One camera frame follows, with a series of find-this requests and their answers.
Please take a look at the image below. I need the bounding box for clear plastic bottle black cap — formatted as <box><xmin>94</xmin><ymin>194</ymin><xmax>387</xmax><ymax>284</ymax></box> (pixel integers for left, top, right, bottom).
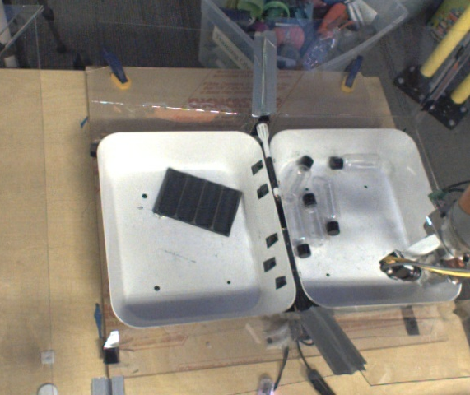
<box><xmin>285</xmin><ymin>203</ymin><xmax>313</xmax><ymax>260</ymax></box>
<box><xmin>279</xmin><ymin>154</ymin><xmax>315</xmax><ymax>200</ymax></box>
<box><xmin>328</xmin><ymin>152</ymin><xmax>384</xmax><ymax>174</ymax></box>
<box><xmin>299</xmin><ymin>192</ymin><xmax>327</xmax><ymax>247</ymax></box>
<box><xmin>310</xmin><ymin>175</ymin><xmax>342</xmax><ymax>237</ymax></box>

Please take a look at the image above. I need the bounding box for black ribbed rectangular tray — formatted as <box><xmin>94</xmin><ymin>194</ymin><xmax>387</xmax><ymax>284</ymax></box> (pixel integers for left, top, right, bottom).
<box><xmin>151</xmin><ymin>167</ymin><xmax>244</xmax><ymax>238</ymax></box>

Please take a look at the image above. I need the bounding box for clear plastic storage bin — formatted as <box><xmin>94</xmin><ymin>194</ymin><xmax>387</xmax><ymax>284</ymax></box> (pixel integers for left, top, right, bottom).
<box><xmin>197</xmin><ymin>0</ymin><xmax>409</xmax><ymax>72</ymax></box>

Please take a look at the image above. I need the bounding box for thin black and white rod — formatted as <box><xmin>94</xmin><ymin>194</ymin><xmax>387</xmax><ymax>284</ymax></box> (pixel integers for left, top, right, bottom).
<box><xmin>255</xmin><ymin>122</ymin><xmax>304</xmax><ymax>310</ymax></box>

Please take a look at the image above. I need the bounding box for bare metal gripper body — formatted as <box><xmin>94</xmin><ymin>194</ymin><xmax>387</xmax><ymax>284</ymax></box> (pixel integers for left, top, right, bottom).
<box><xmin>422</xmin><ymin>212</ymin><xmax>470</xmax><ymax>280</ymax></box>

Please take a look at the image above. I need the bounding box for white plastic tray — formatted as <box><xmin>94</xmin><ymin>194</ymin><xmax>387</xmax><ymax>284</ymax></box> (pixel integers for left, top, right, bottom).
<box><xmin>95</xmin><ymin>130</ymin><xmax>298</xmax><ymax>329</ymax></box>
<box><xmin>268</xmin><ymin>128</ymin><xmax>463</xmax><ymax>309</ymax></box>

